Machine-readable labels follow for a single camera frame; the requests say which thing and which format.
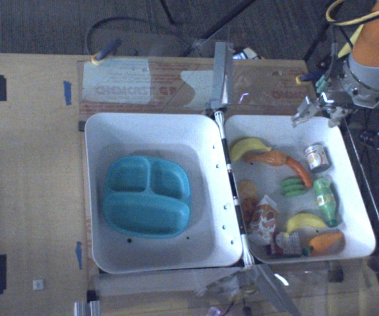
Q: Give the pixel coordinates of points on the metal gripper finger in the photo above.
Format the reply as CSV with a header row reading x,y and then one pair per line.
x,y
304,110
337,115

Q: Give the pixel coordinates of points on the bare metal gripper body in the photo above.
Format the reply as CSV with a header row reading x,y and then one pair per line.
x,y
357,94

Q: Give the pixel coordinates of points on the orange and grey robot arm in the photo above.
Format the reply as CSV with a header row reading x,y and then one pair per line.
x,y
373,35

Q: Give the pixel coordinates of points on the white plastic tray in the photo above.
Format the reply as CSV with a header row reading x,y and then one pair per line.
x,y
202,242
275,130

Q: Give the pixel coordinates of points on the small white and orange can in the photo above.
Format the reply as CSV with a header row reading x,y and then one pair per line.
x,y
317,158

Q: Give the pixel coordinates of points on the orange sausage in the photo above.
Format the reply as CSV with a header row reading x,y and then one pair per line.
x,y
301,171

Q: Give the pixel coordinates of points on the yellow banana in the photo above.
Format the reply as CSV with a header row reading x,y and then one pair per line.
x,y
304,222
245,146

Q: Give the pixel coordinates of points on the green pea pods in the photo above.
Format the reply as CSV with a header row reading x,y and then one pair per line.
x,y
291,187

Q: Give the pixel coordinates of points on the green plastic bottle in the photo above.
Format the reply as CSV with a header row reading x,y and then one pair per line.
x,y
326,201

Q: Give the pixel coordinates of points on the thin black and white rod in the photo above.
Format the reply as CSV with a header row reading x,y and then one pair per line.
x,y
228,166

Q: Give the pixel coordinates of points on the brown biscuit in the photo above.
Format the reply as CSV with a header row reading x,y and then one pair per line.
x,y
246,188

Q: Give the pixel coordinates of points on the white and orange carton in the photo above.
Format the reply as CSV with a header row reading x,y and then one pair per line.
x,y
264,221

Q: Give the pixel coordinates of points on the orange carrot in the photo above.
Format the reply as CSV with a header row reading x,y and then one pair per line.
x,y
326,242

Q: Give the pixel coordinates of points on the brown cardboard board red print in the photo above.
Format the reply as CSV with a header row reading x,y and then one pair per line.
x,y
176,87

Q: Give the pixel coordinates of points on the blue divided plate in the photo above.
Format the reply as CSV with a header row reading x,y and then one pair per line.
x,y
146,196

